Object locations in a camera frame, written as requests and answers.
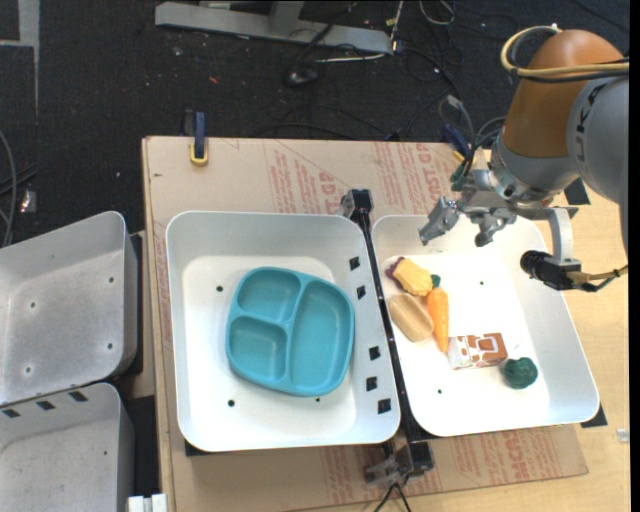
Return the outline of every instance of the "gray metal base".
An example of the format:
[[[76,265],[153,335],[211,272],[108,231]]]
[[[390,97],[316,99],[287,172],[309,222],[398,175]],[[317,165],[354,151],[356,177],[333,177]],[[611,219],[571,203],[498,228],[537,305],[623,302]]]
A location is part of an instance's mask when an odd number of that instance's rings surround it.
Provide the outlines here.
[[[156,26],[238,36],[309,43],[327,25],[298,19],[304,2],[273,2],[269,15],[252,14],[203,5],[163,2],[156,7]],[[392,54],[391,40],[382,31],[335,25],[321,46],[351,45],[362,51]]]

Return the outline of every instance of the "blue plate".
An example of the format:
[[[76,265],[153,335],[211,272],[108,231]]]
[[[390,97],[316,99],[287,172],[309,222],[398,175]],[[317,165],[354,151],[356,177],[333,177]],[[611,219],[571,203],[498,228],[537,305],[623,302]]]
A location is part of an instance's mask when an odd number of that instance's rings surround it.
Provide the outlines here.
[[[251,382],[321,396],[337,388],[347,373],[354,329],[351,301],[333,283],[260,267],[236,288],[226,352],[231,368]]]

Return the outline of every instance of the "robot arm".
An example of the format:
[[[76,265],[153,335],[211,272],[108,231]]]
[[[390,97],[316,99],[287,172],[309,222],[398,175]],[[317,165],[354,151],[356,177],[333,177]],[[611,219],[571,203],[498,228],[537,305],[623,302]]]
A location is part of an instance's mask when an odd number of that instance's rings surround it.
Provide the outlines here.
[[[511,64],[522,40],[552,32],[529,68]],[[460,214],[478,224],[476,245],[518,216],[547,219],[554,254],[527,253],[523,270],[556,289],[585,286],[573,259],[570,218],[577,208],[549,208],[578,177],[618,203],[627,249],[629,63],[610,43],[582,30],[532,27],[505,44],[503,66],[523,78],[493,147],[488,169],[459,168],[452,176],[458,201],[442,198],[420,230],[423,244],[450,230]]]

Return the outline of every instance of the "toy carrot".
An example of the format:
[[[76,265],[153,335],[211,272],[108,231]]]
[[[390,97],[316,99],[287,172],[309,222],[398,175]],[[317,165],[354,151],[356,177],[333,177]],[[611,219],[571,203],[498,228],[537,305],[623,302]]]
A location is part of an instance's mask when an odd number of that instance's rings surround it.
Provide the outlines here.
[[[436,287],[427,294],[427,309],[433,320],[433,334],[440,351],[449,348],[449,296],[442,288]]]

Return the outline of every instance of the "green toy vegetable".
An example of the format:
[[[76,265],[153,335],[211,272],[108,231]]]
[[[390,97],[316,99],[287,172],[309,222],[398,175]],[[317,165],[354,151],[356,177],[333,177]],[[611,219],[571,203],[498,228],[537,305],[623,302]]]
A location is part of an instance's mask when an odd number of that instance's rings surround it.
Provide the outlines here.
[[[528,357],[508,359],[502,368],[502,374],[509,386],[514,389],[524,389],[536,381],[538,368]]]

